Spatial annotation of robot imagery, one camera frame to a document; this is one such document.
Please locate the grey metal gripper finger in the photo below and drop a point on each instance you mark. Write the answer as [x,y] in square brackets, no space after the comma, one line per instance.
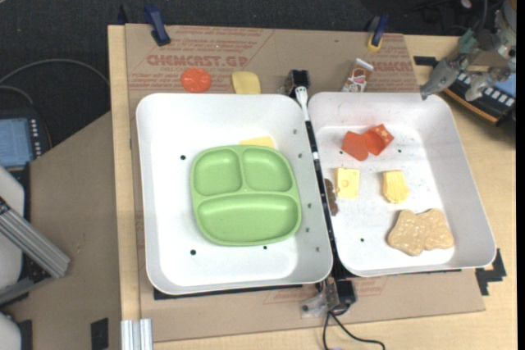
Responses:
[482,84]
[441,75]

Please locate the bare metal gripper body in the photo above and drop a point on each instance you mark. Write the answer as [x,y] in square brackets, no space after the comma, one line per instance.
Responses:
[498,55]

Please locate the brown and white carton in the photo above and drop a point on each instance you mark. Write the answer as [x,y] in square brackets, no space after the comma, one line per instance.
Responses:
[357,77]

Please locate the red packet with yellow stars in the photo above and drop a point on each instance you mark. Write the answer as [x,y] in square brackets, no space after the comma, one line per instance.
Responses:
[379,139]

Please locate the white plastic tray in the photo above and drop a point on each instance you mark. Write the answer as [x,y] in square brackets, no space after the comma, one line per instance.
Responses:
[172,184]
[443,184]

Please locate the orange curved piece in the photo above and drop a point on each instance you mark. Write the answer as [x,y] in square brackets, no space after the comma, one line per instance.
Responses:
[354,146]

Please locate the yellow ridged chips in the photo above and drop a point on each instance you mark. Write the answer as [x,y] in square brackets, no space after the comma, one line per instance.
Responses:
[394,186]

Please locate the yellow cheese wedge with holes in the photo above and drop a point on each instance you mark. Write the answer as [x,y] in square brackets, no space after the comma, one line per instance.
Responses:
[347,183]

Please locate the thin black and white rod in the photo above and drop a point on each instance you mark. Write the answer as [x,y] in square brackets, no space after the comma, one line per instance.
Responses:
[315,147]

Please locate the beige bread slice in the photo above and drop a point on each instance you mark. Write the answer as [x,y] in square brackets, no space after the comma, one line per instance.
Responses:
[408,235]

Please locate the brown biscuit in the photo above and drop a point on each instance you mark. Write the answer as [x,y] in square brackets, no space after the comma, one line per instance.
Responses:
[330,198]

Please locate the brown cardboard board red print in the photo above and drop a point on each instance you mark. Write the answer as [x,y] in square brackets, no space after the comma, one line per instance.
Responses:
[262,49]

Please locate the yellow cheese slice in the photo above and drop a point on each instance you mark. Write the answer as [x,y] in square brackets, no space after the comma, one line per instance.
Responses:
[258,142]

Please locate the pale yellow slice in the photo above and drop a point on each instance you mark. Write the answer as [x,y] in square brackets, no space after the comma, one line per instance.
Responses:
[246,83]

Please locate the green divided plate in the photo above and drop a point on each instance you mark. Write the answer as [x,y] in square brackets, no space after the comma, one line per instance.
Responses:
[246,213]

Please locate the orange round disc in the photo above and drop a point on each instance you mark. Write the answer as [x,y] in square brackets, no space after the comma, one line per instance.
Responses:
[196,80]

